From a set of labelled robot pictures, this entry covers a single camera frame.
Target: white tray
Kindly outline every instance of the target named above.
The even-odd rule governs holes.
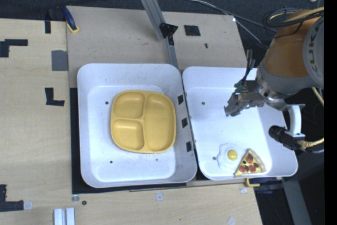
[[[298,169],[294,151],[268,134],[272,125],[285,126],[282,112],[265,105],[243,110],[235,117],[225,115],[224,106],[234,91],[234,84],[244,73],[244,68],[227,67],[188,67],[183,72],[200,170],[211,180],[234,179],[236,166],[219,166],[218,158],[221,145],[234,144],[240,154],[251,148],[263,160],[266,171],[253,177],[291,176]],[[253,80],[255,76],[256,69],[253,69],[247,79]]]
[[[111,105],[121,91],[148,90],[167,95],[176,110],[176,140],[164,153],[133,153],[117,147],[110,134]],[[197,163],[183,84],[169,64],[86,64],[77,74],[81,175],[95,188],[188,182]]]

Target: yellow clip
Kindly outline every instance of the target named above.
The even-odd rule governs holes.
[[[250,181],[249,181],[249,178],[246,178],[245,184],[246,184],[247,187],[253,187],[253,188],[256,188],[256,187],[260,186],[259,183],[257,183],[257,184],[251,184]]]
[[[69,31],[72,33],[72,34],[76,34],[80,31],[80,28],[76,25],[76,29],[75,30],[72,30],[72,28],[69,26],[69,24],[67,24],[67,27],[69,29]]]

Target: wooden board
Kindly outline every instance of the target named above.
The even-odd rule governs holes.
[[[165,41],[156,38],[146,11],[68,6],[80,31],[67,31],[70,87],[88,63],[169,63]],[[173,34],[178,67],[246,67],[246,57],[233,16],[163,12]],[[186,35],[185,25],[200,36]]]
[[[0,19],[0,41],[28,40],[27,47],[11,46],[9,57],[0,58],[0,184],[7,185],[6,201],[33,206],[0,212],[1,224],[53,224],[54,209],[74,207],[77,225],[213,225],[229,218],[262,225],[254,190],[242,183],[79,194],[73,202],[68,72],[52,71],[51,60],[51,51],[67,51],[66,25],[51,26],[45,34],[43,21]],[[46,87],[64,106],[46,105]]]

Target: yellow plate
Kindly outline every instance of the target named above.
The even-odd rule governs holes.
[[[174,104],[159,92],[121,92],[112,104],[110,131],[121,149],[138,153],[165,152],[173,146],[176,136]]]

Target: metal bracket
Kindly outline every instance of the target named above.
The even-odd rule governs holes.
[[[174,46],[174,42],[173,42],[173,34],[174,32],[176,32],[176,30],[178,29],[177,26],[175,25],[170,25],[170,24],[166,24],[166,23],[161,23],[159,26],[162,35],[164,38],[168,39],[168,43],[172,46]]]

